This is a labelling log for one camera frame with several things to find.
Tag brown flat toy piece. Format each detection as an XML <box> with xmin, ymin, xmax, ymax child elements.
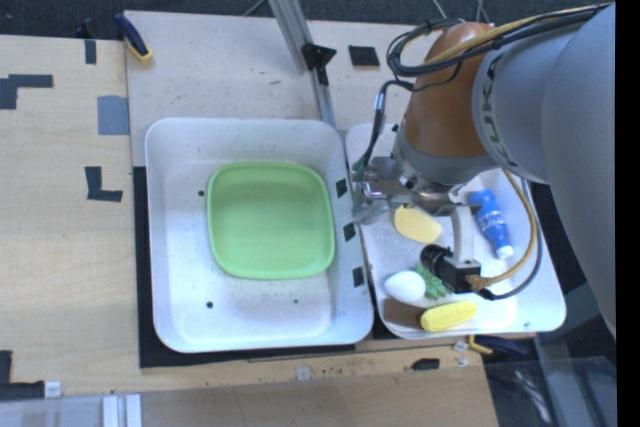
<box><xmin>383</xmin><ymin>297</ymin><xmax>425</xmax><ymax>331</ymax></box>

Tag white plastic tray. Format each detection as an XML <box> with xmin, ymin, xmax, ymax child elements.
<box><xmin>344</xmin><ymin>122</ymin><xmax>568</xmax><ymax>341</ymax></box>
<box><xmin>144</xmin><ymin>117</ymin><xmax>375</xmax><ymax>354</ymax></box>

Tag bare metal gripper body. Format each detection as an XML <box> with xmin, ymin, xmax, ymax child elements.
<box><xmin>359</xmin><ymin>156</ymin><xmax>469</xmax><ymax>217</ymax></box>

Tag white egg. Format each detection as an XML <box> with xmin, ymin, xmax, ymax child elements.
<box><xmin>383</xmin><ymin>270</ymin><xmax>428</xmax><ymax>304</ymax></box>

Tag green plate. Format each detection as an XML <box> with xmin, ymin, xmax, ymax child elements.
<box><xmin>206</xmin><ymin>160</ymin><xmax>337</xmax><ymax>281</ymax></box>

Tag blue bottle with white cap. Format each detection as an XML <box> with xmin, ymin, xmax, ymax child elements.
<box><xmin>468</xmin><ymin>188</ymin><xmax>516</xmax><ymax>261</ymax></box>

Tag pale wood board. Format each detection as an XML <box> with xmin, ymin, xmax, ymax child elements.
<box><xmin>123</xmin><ymin>9</ymin><xmax>535</xmax><ymax>367</ymax></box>

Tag black cylinder on white bracket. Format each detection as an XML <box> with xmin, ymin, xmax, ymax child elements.
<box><xmin>419</xmin><ymin>205</ymin><xmax>484</xmax><ymax>294</ymax></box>

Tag yellow toy food slice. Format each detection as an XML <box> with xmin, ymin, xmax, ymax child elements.
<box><xmin>393</xmin><ymin>205</ymin><xmax>444</xmax><ymax>244</ymax></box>

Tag yellow corn cob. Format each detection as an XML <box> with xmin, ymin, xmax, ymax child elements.
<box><xmin>419</xmin><ymin>300</ymin><xmax>479</xmax><ymax>333</ymax></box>

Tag green toy leafy vegetable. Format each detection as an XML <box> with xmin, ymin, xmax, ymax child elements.
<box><xmin>414</xmin><ymin>262</ymin><xmax>448</xmax><ymax>302</ymax></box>

